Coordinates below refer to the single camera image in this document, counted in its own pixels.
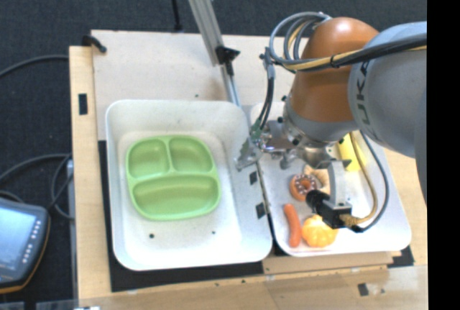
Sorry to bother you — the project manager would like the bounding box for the yellow banana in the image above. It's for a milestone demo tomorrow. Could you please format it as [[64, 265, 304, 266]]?
[[335, 133, 368, 173]]

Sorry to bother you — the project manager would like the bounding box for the orange pumpkin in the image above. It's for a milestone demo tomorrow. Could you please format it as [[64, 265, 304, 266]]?
[[301, 214, 339, 249]]

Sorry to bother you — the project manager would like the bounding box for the white plastic tray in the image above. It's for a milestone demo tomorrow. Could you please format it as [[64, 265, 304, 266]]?
[[104, 99, 273, 272], [249, 101, 413, 259]]

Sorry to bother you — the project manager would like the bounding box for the pale wood board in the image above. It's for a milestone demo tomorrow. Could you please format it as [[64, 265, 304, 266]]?
[[89, 29, 418, 275]]

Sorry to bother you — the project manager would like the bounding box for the green divided plate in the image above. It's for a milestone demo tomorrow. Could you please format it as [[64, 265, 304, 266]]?
[[125, 134, 222, 222]]

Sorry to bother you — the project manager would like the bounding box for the beige bread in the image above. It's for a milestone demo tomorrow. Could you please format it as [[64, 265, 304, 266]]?
[[303, 163, 331, 195]]

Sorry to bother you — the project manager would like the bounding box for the brown sprinkled doughnut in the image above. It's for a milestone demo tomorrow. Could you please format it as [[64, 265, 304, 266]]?
[[289, 173, 321, 203]]

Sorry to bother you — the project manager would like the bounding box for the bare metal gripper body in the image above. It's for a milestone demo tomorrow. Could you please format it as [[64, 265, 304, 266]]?
[[258, 119, 338, 166]]

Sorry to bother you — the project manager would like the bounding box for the orange sausage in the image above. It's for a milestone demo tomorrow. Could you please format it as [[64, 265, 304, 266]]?
[[283, 203, 303, 249]]

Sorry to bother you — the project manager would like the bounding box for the thin black and white rod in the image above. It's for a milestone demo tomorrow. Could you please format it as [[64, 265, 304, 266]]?
[[255, 159, 272, 221]]

